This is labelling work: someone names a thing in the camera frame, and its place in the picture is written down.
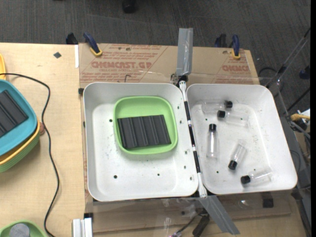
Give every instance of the blue tray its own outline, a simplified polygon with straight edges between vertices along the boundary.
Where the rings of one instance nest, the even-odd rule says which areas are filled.
[[[0,137],[0,156],[10,151],[30,137],[36,129],[37,117],[23,95],[8,81],[0,79],[0,93],[7,90],[28,118]]]

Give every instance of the black cap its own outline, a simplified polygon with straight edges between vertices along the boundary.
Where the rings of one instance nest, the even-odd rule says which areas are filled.
[[[248,184],[248,183],[250,183],[250,177],[249,177],[249,176],[242,176],[242,177],[240,178],[240,180],[241,180],[241,183],[242,183],[242,184]]]
[[[217,117],[219,118],[224,118],[225,117],[226,112],[225,111],[218,111],[217,112]]]
[[[237,167],[237,162],[235,162],[234,160],[231,160],[231,162],[228,165],[228,168],[230,168],[231,170],[235,170]]]
[[[216,131],[216,124],[209,124],[208,130],[215,132]]]
[[[233,102],[225,100],[225,108],[231,109],[232,107],[233,107]]]

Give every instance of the gray round object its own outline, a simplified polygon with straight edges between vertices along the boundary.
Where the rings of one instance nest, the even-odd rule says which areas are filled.
[[[10,230],[10,237],[30,237],[30,229],[23,223],[16,224]]]

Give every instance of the green tray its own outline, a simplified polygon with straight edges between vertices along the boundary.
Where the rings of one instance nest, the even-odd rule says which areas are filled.
[[[34,222],[29,221],[29,220],[19,220],[19,221],[15,221],[7,226],[5,226],[4,228],[0,229],[0,237],[10,237],[10,230],[11,228],[19,223],[23,223],[25,225],[27,225],[30,229],[30,237],[47,237],[47,235],[45,234],[45,232],[40,229]]]
[[[126,149],[122,146],[117,119],[139,116],[163,115],[171,144]],[[118,100],[114,106],[114,132],[120,149],[129,154],[151,155],[171,151],[178,142],[174,113],[168,101],[156,96],[133,96]]]

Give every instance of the white plastic tray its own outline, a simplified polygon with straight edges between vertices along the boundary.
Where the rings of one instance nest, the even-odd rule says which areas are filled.
[[[113,110],[127,96],[159,96],[175,114],[177,146],[155,155],[131,155],[116,144]],[[89,84],[83,92],[87,177],[90,194],[98,201],[186,197],[198,188],[197,171],[181,91],[167,83]]]
[[[197,152],[205,187],[214,194],[235,194],[292,189],[297,174],[279,120],[272,94],[260,85],[193,84],[187,89]],[[201,102],[232,100],[235,111],[249,114],[248,128],[219,121],[216,113],[204,114]],[[220,143],[218,160],[207,158],[206,133],[210,123],[217,124]],[[248,152],[235,171],[228,168],[238,139],[247,142]],[[240,177],[249,171],[270,166],[271,182],[243,186]]]

